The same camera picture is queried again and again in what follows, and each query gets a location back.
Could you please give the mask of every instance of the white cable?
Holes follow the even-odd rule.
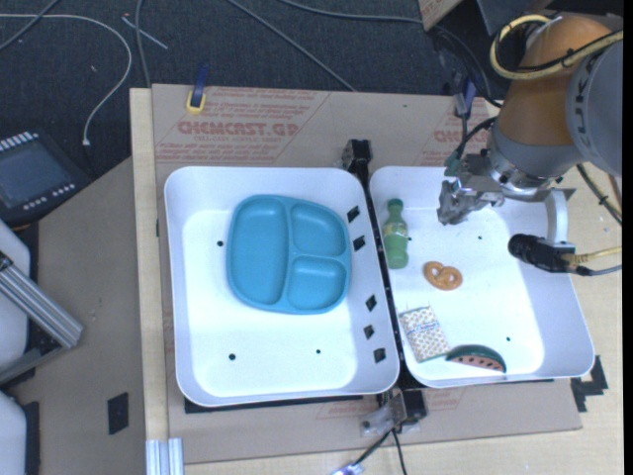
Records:
[[[38,16],[37,14],[0,14],[0,18],[17,18],[17,19],[25,19],[25,18],[32,18],[33,19],[33,18],[36,18],[37,16]],[[111,32],[115,36],[117,36],[119,41],[121,41],[121,43],[123,44],[124,48],[126,49],[126,52],[128,53],[128,66],[126,67],[126,71],[124,72],[123,76],[121,77],[119,82],[114,86],[114,88],[112,88],[106,94],[106,96],[101,100],[101,102],[99,102],[99,104],[97,104],[97,106],[92,110],[92,112],[88,116],[88,119],[86,120],[86,123],[85,123],[84,128],[83,128],[83,141],[81,143],[84,146],[89,146],[90,145],[90,140],[88,139],[88,128],[90,127],[90,124],[92,123],[92,119],[95,117],[97,112],[103,107],[103,105],[108,101],[108,99],[110,99],[110,97],[112,97],[116,93],[116,91],[119,88],[121,88],[123,83],[126,82],[126,79],[128,79],[128,75],[130,75],[130,70],[132,69],[132,50],[130,49],[130,46],[128,45],[126,40],[122,37],[122,35],[119,32],[117,32],[114,28],[106,25],[105,23],[102,23],[100,21],[94,20],[92,18],[88,18],[86,16],[76,16],[74,14],[46,14],[46,15],[42,16],[42,18],[44,18],[44,19],[79,20],[79,21],[86,21],[88,23],[93,23],[95,25],[98,25],[98,26],[106,29],[108,32]]]

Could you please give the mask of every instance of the green bottle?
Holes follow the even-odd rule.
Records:
[[[403,220],[403,207],[400,199],[391,199],[387,203],[389,217],[383,225],[383,245],[390,269],[402,269],[408,263],[408,229]]]

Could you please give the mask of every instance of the blue tray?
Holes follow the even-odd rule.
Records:
[[[290,314],[325,313],[347,295],[347,228],[329,208],[291,197],[256,195],[236,208],[226,273],[243,303]]]

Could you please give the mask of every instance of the black floor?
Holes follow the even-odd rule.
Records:
[[[51,0],[0,0],[0,13],[38,13]],[[342,20],[273,0],[236,0],[332,69],[339,79],[227,0],[145,0],[141,28],[167,48],[143,41],[151,82],[191,84],[201,61],[210,84],[313,90],[441,94],[446,81],[429,34],[403,23]],[[417,0],[293,0],[359,15],[419,19]],[[60,0],[50,14],[81,15],[117,30],[130,45],[132,71],[98,111],[82,146],[84,124],[127,65],[121,41],[94,23],[42,19],[0,49],[0,137],[39,128],[79,166],[98,177],[130,154],[129,89],[145,85],[135,32],[137,0]],[[556,0],[562,11],[623,17],[623,0]],[[0,43],[27,19],[0,17]],[[486,62],[491,37],[476,0],[464,0],[442,22]],[[493,95],[507,84],[492,75]]]

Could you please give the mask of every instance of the brown pretzel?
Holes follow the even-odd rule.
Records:
[[[424,277],[440,290],[453,290],[462,284],[462,273],[456,267],[432,260],[424,264]]]

